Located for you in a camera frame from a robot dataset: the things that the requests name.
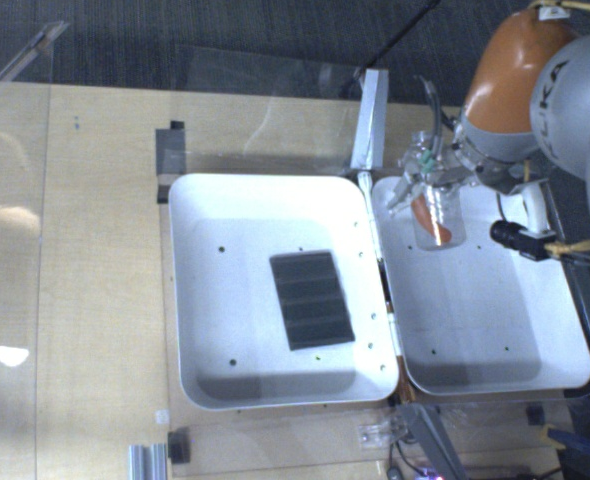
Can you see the dark grey ridged rectangular block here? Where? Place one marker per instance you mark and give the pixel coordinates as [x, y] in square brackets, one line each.
[312, 300]

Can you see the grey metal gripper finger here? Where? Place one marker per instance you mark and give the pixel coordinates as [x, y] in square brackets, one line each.
[399, 199]

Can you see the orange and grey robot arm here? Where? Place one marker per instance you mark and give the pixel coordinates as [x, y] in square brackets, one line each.
[510, 83]

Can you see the black cylinder on white bracket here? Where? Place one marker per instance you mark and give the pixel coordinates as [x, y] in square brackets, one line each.
[534, 240]

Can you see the orange sausage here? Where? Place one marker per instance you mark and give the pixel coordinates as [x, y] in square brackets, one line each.
[427, 220]

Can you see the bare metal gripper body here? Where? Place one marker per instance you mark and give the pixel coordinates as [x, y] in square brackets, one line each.
[450, 170]

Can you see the white plastic tray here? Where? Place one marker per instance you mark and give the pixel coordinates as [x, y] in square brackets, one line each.
[485, 318]
[235, 288]

